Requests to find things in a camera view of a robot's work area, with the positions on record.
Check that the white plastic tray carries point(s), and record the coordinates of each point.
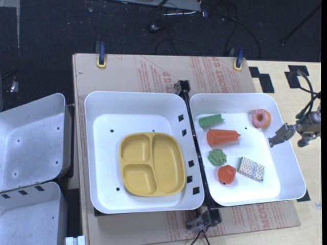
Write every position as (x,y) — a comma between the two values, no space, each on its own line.
(255,193)
(107,162)

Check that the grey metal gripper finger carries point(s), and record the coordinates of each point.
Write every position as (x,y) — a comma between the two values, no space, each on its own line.
(303,143)
(282,133)

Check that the green celery stick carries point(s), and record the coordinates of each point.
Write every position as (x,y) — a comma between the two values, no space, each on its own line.
(209,121)

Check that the pink doughnut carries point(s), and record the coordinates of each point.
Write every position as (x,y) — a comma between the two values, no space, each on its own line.
(265,122)

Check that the orange round fruit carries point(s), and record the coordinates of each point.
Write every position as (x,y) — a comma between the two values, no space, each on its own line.
(226,174)

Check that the thin black rod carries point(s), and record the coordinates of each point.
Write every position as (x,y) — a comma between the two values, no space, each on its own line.
(196,142)

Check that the green broccoli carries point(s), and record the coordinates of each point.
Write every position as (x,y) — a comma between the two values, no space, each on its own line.
(217,157)

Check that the orange bottle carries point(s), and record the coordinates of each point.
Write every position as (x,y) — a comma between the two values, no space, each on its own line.
(221,137)

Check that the yellow divided plate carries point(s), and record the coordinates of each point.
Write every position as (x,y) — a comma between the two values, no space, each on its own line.
(166,162)

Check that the patterned white carton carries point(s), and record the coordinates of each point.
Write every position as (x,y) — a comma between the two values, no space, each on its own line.
(251,169)

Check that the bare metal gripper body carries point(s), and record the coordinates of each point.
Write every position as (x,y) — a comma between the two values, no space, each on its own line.
(312,127)

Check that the brown cardboard board red print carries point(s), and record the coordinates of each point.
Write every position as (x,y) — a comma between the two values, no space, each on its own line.
(153,70)

